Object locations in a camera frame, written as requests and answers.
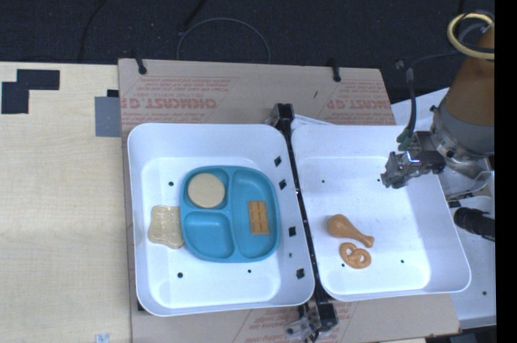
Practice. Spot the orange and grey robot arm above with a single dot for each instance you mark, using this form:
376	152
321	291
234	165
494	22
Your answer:
472	83

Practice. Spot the brown cardboard board red print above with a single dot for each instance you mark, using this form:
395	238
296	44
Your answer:
250	91

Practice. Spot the beige bread slice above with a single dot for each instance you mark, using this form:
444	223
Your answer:
165	227

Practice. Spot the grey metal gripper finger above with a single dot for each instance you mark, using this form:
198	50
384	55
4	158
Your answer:
398	160
393	179

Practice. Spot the black cylinder on white bracket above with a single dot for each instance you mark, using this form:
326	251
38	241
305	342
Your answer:
474	221

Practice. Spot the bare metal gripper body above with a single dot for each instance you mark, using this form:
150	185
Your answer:
428	161

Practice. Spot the blue divided plate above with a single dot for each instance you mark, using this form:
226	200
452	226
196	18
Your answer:
210	232

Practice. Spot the orange pretzel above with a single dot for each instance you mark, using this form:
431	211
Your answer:
355	256

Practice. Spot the orange rectangular waffle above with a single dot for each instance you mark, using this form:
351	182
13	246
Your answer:
258	218

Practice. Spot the thin black rod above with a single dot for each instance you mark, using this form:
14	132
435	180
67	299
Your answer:
301	204

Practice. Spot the brown chicken drumstick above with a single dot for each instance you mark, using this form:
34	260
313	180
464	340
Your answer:
343	227

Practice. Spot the white plastic tray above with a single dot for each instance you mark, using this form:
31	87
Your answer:
218	285
408	220

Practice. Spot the round beige biscuit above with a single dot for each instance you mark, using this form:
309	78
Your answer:
206	191

